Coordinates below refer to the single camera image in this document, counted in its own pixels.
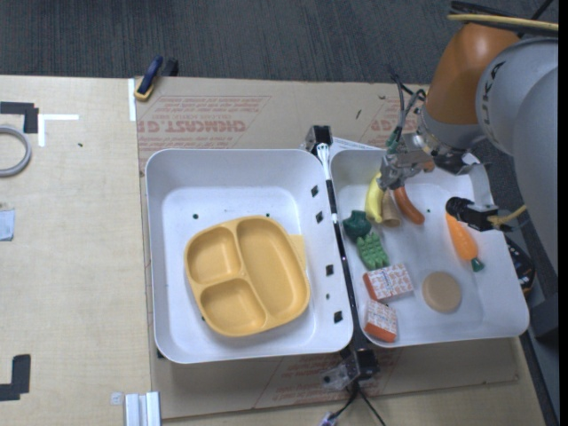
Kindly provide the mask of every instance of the round beige object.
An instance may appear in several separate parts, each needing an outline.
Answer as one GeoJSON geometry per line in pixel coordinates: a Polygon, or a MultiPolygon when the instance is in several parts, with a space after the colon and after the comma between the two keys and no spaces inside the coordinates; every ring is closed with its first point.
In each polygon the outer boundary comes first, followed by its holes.
{"type": "Polygon", "coordinates": [[[434,311],[453,312],[462,301],[462,290],[452,275],[433,272],[422,283],[422,296],[434,311]]]}

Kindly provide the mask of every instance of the carrot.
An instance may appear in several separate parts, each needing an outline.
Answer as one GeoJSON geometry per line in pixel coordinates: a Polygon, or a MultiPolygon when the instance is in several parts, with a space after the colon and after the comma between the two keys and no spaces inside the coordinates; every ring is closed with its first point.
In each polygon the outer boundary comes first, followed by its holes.
{"type": "Polygon", "coordinates": [[[474,272],[483,269],[483,263],[477,258],[477,244],[468,230],[460,222],[446,212],[447,228],[452,237],[455,251],[463,260],[471,263],[474,272]]]}
{"type": "Polygon", "coordinates": [[[424,215],[414,206],[414,204],[408,199],[408,194],[406,194],[406,189],[404,186],[395,189],[392,194],[394,195],[394,200],[396,201],[400,212],[410,219],[415,224],[424,223],[424,215]]]}

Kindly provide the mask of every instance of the white tray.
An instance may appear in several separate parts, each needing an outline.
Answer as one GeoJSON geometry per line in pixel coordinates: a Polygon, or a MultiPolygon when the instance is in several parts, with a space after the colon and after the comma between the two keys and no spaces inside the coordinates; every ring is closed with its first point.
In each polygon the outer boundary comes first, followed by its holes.
{"type": "Polygon", "coordinates": [[[154,337],[167,359],[200,363],[328,353],[348,345],[351,309],[315,156],[303,150],[163,150],[148,160],[146,190],[154,337]],[[222,336],[201,319],[185,276],[184,247],[200,230],[251,215],[270,215],[288,233],[303,235],[311,299],[286,325],[247,337],[222,336]]]}
{"type": "MultiPolygon", "coordinates": [[[[364,209],[369,182],[379,170],[384,153],[381,149],[344,150],[333,156],[331,175],[340,221],[349,217],[353,209],[364,209]]],[[[484,170],[481,179],[476,177],[478,181],[488,182],[484,170]]],[[[447,230],[445,205],[453,196],[473,200],[470,175],[454,176],[442,169],[434,169],[431,173],[408,179],[406,191],[426,217],[425,223],[414,225],[403,218],[398,228],[375,224],[373,231],[381,237],[390,263],[406,265],[414,293],[389,302],[397,313],[398,339],[394,343],[385,343],[372,336],[368,339],[382,347],[401,347],[523,334],[529,324],[529,313],[503,234],[469,229],[477,241],[479,257],[485,263],[481,272],[474,273],[469,263],[455,254],[447,230]],[[449,272],[460,284],[462,301],[453,313],[436,312],[422,298],[422,281],[434,271],[449,272]]],[[[359,320],[364,324],[369,299],[362,279],[366,268],[355,244],[346,237],[343,240],[359,320]]]]}

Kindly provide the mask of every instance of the yellow divided plate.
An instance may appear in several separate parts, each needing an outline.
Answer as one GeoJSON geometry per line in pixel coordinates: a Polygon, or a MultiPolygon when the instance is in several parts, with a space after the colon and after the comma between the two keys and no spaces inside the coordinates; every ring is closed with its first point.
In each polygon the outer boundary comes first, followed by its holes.
{"type": "Polygon", "coordinates": [[[304,241],[275,220],[251,216],[196,233],[185,273],[211,328],[226,336],[259,333],[297,318],[310,300],[304,241]]]}

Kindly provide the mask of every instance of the yellow cable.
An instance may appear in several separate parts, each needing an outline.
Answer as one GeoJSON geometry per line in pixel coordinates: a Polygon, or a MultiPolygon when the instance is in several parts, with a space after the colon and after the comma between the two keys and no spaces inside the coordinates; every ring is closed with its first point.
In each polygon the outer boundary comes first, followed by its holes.
{"type": "Polygon", "coordinates": [[[515,219],[517,216],[519,216],[525,210],[526,210],[526,205],[522,205],[516,211],[513,211],[513,213],[511,213],[510,215],[507,215],[505,217],[497,217],[497,216],[488,217],[487,221],[489,221],[491,224],[493,224],[493,227],[499,227],[501,225],[504,225],[505,223],[507,223],[511,219],[515,219]]]}
{"type": "Polygon", "coordinates": [[[558,31],[558,24],[554,22],[544,22],[542,20],[510,18],[507,16],[493,16],[491,14],[448,14],[449,20],[461,20],[463,22],[492,22],[496,24],[518,25],[522,27],[540,28],[551,31],[558,31]]]}

